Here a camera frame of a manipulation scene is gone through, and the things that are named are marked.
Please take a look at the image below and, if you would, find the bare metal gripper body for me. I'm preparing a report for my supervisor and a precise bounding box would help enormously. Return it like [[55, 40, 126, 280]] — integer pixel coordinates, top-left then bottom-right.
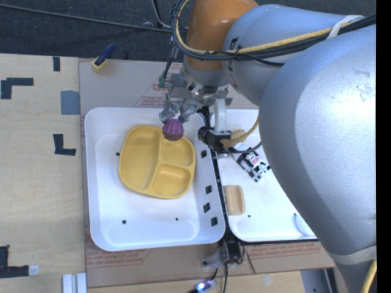
[[163, 73, 233, 115]]

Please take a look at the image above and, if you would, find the purple cupcake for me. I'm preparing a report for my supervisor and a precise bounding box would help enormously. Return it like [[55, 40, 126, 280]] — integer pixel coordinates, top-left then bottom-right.
[[161, 118, 185, 142]]

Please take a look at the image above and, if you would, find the yellow divided plate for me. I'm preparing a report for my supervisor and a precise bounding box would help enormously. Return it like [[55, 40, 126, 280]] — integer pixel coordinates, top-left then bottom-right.
[[118, 125, 197, 200]]

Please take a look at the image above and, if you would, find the brown cardboard board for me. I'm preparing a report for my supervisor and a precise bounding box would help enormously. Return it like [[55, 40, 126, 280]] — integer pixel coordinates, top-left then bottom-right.
[[78, 57, 336, 289]]

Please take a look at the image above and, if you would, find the thin black rod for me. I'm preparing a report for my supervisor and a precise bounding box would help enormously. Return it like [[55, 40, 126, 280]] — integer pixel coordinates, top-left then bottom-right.
[[213, 150, 230, 241]]

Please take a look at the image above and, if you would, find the black and white cow carton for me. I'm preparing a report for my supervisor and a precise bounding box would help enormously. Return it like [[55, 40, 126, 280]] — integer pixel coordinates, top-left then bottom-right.
[[236, 151, 271, 183]]

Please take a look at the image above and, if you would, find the tan bread slice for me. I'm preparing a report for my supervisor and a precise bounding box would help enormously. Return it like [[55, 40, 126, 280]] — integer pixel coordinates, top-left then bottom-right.
[[223, 184, 246, 216]]

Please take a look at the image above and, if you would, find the white plastic tray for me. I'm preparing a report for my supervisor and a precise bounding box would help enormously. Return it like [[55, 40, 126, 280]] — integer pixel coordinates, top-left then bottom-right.
[[84, 106, 227, 252], [210, 109, 318, 243]]

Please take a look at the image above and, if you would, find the black cylinder on white bracket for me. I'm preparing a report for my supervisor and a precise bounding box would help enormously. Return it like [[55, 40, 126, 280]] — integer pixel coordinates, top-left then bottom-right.
[[197, 98, 233, 152]]

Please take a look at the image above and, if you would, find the black block with wires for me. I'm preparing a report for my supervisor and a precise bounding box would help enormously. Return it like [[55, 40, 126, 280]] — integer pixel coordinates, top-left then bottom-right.
[[200, 239, 245, 270]]

